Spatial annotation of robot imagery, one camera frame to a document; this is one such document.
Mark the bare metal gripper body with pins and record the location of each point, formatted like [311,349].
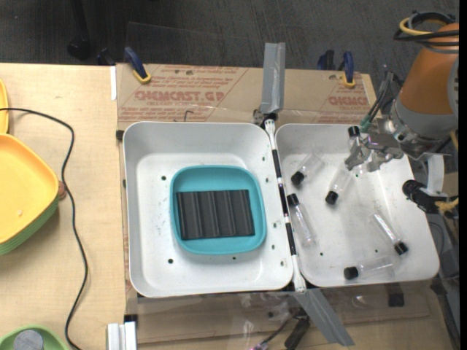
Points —
[405,139]

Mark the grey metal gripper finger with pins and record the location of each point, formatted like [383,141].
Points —
[376,162]
[354,157]

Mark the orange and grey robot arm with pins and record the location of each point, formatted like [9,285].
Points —
[427,82]

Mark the clear plastic bottle black cap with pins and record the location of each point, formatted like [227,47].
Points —
[301,221]
[388,232]
[354,132]
[368,268]
[304,170]
[337,188]

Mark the white plastic tray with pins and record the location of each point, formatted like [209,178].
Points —
[350,232]
[153,232]

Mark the thin black and white rod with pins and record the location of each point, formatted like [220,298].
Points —
[279,181]

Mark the blue plate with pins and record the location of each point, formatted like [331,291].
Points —
[215,177]

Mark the black ribbed holder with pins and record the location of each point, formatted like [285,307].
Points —
[215,213]

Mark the brown cardboard board red print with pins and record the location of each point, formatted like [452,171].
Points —
[204,93]

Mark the brown round disc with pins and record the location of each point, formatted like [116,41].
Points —
[62,190]

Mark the green divided plate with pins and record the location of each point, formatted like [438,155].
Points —
[36,237]
[54,339]

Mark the yellow divided plate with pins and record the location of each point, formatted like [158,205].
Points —
[22,188]

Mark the grey metal can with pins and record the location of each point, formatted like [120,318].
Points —
[28,340]

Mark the black cylinder on white bracket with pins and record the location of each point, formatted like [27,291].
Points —
[419,194]

